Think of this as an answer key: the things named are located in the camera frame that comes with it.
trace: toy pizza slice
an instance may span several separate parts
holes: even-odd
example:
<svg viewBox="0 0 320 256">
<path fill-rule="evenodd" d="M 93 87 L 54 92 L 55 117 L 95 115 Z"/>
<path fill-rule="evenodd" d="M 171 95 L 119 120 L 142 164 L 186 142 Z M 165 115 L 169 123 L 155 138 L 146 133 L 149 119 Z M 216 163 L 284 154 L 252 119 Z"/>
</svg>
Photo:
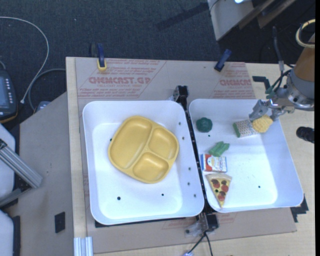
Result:
<svg viewBox="0 0 320 256">
<path fill-rule="evenodd" d="M 215 198 L 222 208 L 225 204 L 232 177 L 225 173 L 212 173 L 206 175 L 206 178 L 210 183 Z"/>
</svg>

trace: yellow divided plate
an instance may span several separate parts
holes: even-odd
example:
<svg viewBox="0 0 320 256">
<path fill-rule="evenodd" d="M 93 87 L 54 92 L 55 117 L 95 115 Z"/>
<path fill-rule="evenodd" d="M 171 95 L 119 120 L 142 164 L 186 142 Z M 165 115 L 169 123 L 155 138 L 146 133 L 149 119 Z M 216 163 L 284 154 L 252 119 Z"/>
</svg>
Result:
<svg viewBox="0 0 320 256">
<path fill-rule="evenodd" d="M 144 183 L 157 183 L 170 171 L 179 152 L 176 136 L 162 125 L 135 115 L 126 119 L 108 147 L 111 163 Z"/>
</svg>

